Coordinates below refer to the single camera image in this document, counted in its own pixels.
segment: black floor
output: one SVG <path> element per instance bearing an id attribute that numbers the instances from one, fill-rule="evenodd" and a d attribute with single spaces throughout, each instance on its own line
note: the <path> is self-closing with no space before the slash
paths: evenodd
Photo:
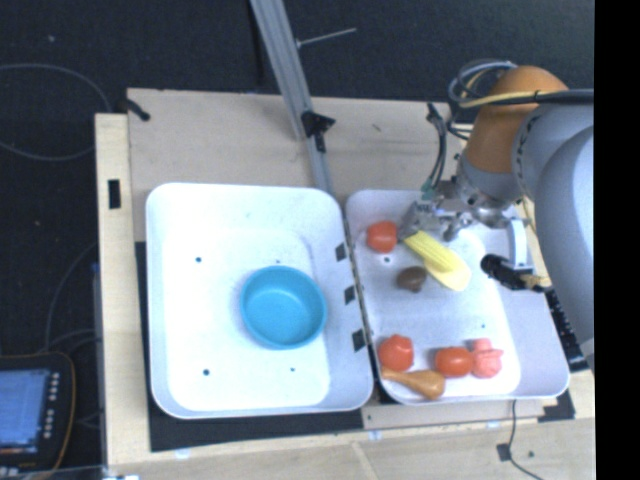
<path id="1" fill-rule="evenodd" d="M 49 343 L 71 354 L 80 396 L 63 465 L 99 464 L 95 341 L 90 331 L 55 341 L 94 326 L 92 116 L 118 111 L 129 87 L 277 87 L 247 0 L 0 2 L 1 350 L 30 354 Z M 456 70 L 478 58 L 594 86 L 595 0 L 285 3 L 299 40 L 357 29 L 302 48 L 316 96 L 444 100 Z"/>

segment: metal pole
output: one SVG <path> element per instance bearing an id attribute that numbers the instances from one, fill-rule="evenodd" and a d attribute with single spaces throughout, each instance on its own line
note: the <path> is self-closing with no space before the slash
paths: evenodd
<path id="1" fill-rule="evenodd" d="M 315 185 L 332 193 L 324 151 L 308 136 L 302 116 L 313 113 L 309 88 L 282 0 L 249 0 L 267 49 L 278 87 L 289 110 L 296 137 L 307 143 Z"/>

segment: toy tomato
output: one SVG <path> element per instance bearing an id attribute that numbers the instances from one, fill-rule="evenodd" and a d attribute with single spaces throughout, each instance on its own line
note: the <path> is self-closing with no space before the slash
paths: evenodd
<path id="1" fill-rule="evenodd" d="M 464 377 L 473 368 L 473 354 L 464 347 L 441 348 L 436 352 L 435 368 L 445 377 Z"/>
<path id="2" fill-rule="evenodd" d="M 367 245 L 373 250 L 388 253 L 398 243 L 398 227 L 390 220 L 381 220 L 367 228 Z"/>
<path id="3" fill-rule="evenodd" d="M 411 338 L 394 334 L 378 347 L 378 359 L 383 366 L 404 372 L 413 364 L 413 342 Z"/>
<path id="4" fill-rule="evenodd" d="M 473 342 L 473 369 L 471 373 L 481 379 L 489 379 L 498 375 L 502 369 L 500 358 L 504 352 L 493 348 L 488 338 L 480 338 Z"/>

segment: yellow corn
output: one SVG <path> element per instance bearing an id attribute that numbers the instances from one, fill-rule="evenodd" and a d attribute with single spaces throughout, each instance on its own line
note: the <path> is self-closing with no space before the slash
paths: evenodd
<path id="1" fill-rule="evenodd" d="M 471 280 L 471 269 L 457 253 L 442 245 L 424 231 L 404 239 L 407 246 L 420 255 L 427 271 L 452 290 L 461 291 Z"/>

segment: toy food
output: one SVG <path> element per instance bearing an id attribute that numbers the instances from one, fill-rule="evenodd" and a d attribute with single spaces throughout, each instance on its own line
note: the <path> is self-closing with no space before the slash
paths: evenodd
<path id="1" fill-rule="evenodd" d="M 444 393 L 446 382 L 444 375 L 434 370 L 397 372 L 383 366 L 380 374 L 383 379 L 400 382 L 416 393 L 427 397 L 429 400 L 435 400 Z"/>
<path id="2" fill-rule="evenodd" d="M 480 338 L 473 342 L 473 368 L 471 373 L 476 377 L 488 379 L 496 376 L 502 369 L 501 357 L 504 352 L 494 349 L 491 340 Z"/>
<path id="3" fill-rule="evenodd" d="M 367 245 L 374 251 L 388 253 L 398 243 L 398 227 L 395 222 L 381 220 L 367 228 Z"/>
<path id="4" fill-rule="evenodd" d="M 422 257 L 427 272 L 447 288 L 459 292 L 469 284 L 469 265 L 456 252 L 432 236 L 418 231 L 406 237 L 404 243 Z"/>
<path id="5" fill-rule="evenodd" d="M 408 267 L 402 270 L 396 278 L 400 288 L 418 293 L 427 279 L 427 270 L 422 267 Z"/>
<path id="6" fill-rule="evenodd" d="M 473 368 L 473 354 L 464 347 L 446 347 L 436 352 L 435 368 L 445 377 L 464 377 Z"/>
<path id="7" fill-rule="evenodd" d="M 413 342 L 411 338 L 394 334 L 384 340 L 378 347 L 380 364 L 403 372 L 413 364 Z"/>

